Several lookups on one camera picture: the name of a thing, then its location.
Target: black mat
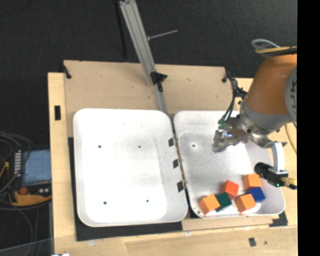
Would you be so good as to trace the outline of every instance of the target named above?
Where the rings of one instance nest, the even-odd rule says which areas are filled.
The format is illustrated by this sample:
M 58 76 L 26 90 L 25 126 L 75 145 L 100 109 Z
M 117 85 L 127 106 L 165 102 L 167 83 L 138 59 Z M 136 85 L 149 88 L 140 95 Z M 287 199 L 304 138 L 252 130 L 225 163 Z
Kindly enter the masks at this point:
M 144 224 L 144 225 L 130 225 L 130 226 L 110 226 L 110 227 L 91 227 L 91 226 L 85 225 L 79 219 L 78 212 L 77 212 L 74 138 L 73 137 L 68 138 L 68 145 L 69 145 L 70 170 L 71 170 L 71 182 L 72 182 L 72 196 L 73 196 L 73 205 L 74 205 L 74 220 L 75 220 L 77 241 L 182 231 L 181 221 L 173 222 L 173 223 Z

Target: cable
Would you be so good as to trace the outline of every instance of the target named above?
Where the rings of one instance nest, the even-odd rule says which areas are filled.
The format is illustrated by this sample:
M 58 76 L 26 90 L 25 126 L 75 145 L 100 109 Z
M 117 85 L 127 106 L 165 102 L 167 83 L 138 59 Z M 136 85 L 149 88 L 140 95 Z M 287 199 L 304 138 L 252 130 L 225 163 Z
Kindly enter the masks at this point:
M 264 57 L 275 57 L 289 54 L 296 54 L 298 52 L 297 46 L 280 47 L 266 39 L 255 39 L 251 42 L 254 51 Z
M 32 147 L 35 145 L 30 139 L 19 135 L 19 134 L 14 134 L 14 133 L 4 133 L 3 131 L 1 132 L 3 136 L 5 136 L 8 139 L 11 139 L 13 141 L 15 141 L 17 143 L 18 146 L 22 146 L 22 144 L 20 144 L 16 139 L 21 140 L 23 142 L 25 142 L 27 144 L 28 147 L 28 151 L 27 151 L 27 157 L 25 158 L 25 160 L 22 163 L 22 169 L 25 166 L 25 164 L 27 163 L 29 157 L 30 157 L 30 153 L 32 150 Z
M 11 144 L 9 141 L 7 141 L 7 140 L 5 140 L 5 139 L 1 139 L 1 138 L 0 138 L 0 142 L 8 145 L 9 148 L 10 148 L 9 153 L 8 153 L 7 156 L 5 157 L 5 159 L 7 160 L 7 159 L 11 156 L 11 154 L 13 153 L 14 147 L 12 146 L 12 144 Z
M 35 255 L 35 251 L 36 251 L 38 225 L 39 225 L 39 207 L 36 209 L 35 228 L 34 228 L 34 236 L 32 241 L 32 253 L 31 253 L 32 256 Z
M 25 210 L 31 210 L 31 209 L 35 209 L 35 208 L 39 208 L 39 207 L 42 207 L 42 206 L 45 206 L 47 205 L 51 200 L 48 200 L 46 202 L 43 202 L 43 203 L 39 203 L 37 205 L 33 205 L 33 206 L 26 206 L 26 207 L 19 207 L 19 208 L 6 208 L 6 207 L 0 207 L 0 211 L 25 211 Z
M 3 156 L 1 156 L 1 155 L 0 155 L 0 158 L 2 158 L 2 160 L 3 160 L 3 167 L 2 167 L 2 169 L 0 170 L 0 178 L 1 178 L 2 174 L 4 173 L 4 171 L 5 171 L 5 169 L 6 169 L 6 159 L 5 159 Z
M 5 204 L 7 204 L 7 205 L 9 205 L 9 206 L 11 206 L 11 207 L 13 207 L 13 208 L 16 208 L 14 205 L 12 205 L 12 204 L 10 204 L 10 203 L 8 203 L 8 202 L 6 202 L 6 201 L 3 201 L 3 203 L 5 203 Z M 32 242 L 33 242 L 33 239 L 34 239 L 34 230 L 33 230 L 31 221 L 29 220 L 29 218 L 27 217 L 27 215 L 26 215 L 22 210 L 20 210 L 19 208 L 16 208 L 16 210 L 25 218 L 26 222 L 27 222 L 28 225 L 29 225 L 30 237 L 31 237 L 30 243 L 32 243 Z M 28 249 L 25 251 L 25 254 L 24 254 L 24 255 L 28 255 L 30 249 L 31 249 L 31 245 L 28 246 Z
M 232 115 L 232 111 L 234 109 L 235 106 L 235 101 L 236 101 L 236 97 L 240 96 L 242 97 L 242 99 L 245 97 L 245 95 L 247 94 L 246 91 L 244 91 L 242 88 L 239 88 L 238 86 L 238 81 L 233 78 L 231 76 L 230 71 L 225 68 L 225 77 L 224 79 L 222 79 L 223 82 L 226 82 L 227 79 L 230 81 L 231 83 L 231 88 L 232 88 L 232 99 L 231 99 L 231 103 L 228 107 L 228 109 L 226 110 L 226 112 L 224 113 L 224 115 L 220 118 L 220 120 L 218 121 L 219 124 L 219 129 L 224 129 L 227 122 L 229 121 L 231 115 Z
M 0 203 L 6 198 L 7 195 L 8 195 L 7 191 L 6 193 L 3 193 L 2 195 L 0 195 Z
M 266 49 L 268 47 L 276 47 L 276 48 L 280 47 L 279 45 L 275 44 L 274 42 L 271 42 L 266 39 L 260 39 L 260 38 L 252 40 L 251 45 L 253 48 L 259 49 L 259 50 Z
M 7 139 L 7 140 L 14 142 L 16 144 L 16 146 L 20 146 L 20 147 L 22 146 L 16 139 L 11 138 L 10 136 L 7 136 L 7 134 L 3 131 L 0 131 L 0 136 Z
M 3 191 L 6 190 L 7 187 L 9 187 L 9 185 L 15 180 L 16 177 L 17 177 L 17 176 L 14 175 L 14 176 L 8 181 L 8 183 L 4 185 L 4 187 L 0 190 L 0 195 L 1 195 L 1 193 L 2 193 Z

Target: cube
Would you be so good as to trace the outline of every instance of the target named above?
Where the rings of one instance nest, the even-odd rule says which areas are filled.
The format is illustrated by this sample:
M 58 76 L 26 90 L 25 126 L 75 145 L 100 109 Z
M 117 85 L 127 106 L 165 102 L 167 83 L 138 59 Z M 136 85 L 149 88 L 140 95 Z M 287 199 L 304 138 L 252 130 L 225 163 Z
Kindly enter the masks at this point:
M 230 200 L 235 199 L 238 196 L 239 184 L 232 182 L 231 180 L 227 180 L 222 184 L 220 188 L 220 194 L 226 192 L 229 196 Z
M 243 189 L 249 190 L 252 188 L 262 187 L 261 178 L 258 174 L 247 174 L 242 178 Z
M 248 192 L 253 196 L 253 199 L 256 203 L 261 203 L 266 199 L 264 192 L 261 187 L 253 187 L 248 190 Z
M 232 202 L 226 192 L 223 192 L 221 194 L 218 194 L 216 196 L 216 199 L 218 200 L 220 207 L 216 209 L 217 212 L 221 211 L 223 208 L 226 208 L 230 205 L 232 205 Z
M 236 207 L 240 213 L 255 207 L 256 201 L 251 193 L 243 194 L 234 200 Z
M 204 215 L 216 210 L 220 207 L 220 203 L 218 202 L 216 196 L 214 194 L 210 194 L 200 200 L 198 203 L 201 211 Z

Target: black carpet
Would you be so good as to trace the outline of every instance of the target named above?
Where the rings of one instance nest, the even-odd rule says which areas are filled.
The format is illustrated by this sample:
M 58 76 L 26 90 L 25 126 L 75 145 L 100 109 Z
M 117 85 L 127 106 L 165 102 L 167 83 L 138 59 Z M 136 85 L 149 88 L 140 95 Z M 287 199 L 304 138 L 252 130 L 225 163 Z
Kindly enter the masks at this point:
M 149 42 L 156 64 L 223 66 L 233 77 L 251 78 L 263 60 L 252 40 L 297 45 L 298 0 L 137 5 L 148 36 L 178 30 Z M 0 131 L 49 146 L 48 72 L 58 72 L 63 60 L 137 63 L 122 14 L 121 22 L 128 59 L 113 0 L 0 0 Z M 48 211 L 25 211 L 37 240 L 50 237 Z M 21 213 L 0 210 L 0 249 L 30 239 Z

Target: black clip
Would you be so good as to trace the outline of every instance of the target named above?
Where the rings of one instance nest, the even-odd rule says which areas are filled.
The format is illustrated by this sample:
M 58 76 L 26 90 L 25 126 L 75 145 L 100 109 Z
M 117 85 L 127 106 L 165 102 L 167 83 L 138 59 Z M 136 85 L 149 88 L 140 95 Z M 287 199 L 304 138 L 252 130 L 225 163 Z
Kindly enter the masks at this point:
M 158 85 L 158 90 L 159 92 L 163 92 L 164 89 L 162 87 L 162 82 L 168 77 L 166 74 L 160 74 L 157 72 L 152 72 L 151 74 L 151 79 L 153 84 L 157 84 Z
M 69 74 L 68 69 L 65 65 L 61 64 L 59 67 L 59 72 L 65 73 L 66 78 L 70 79 L 72 76 Z

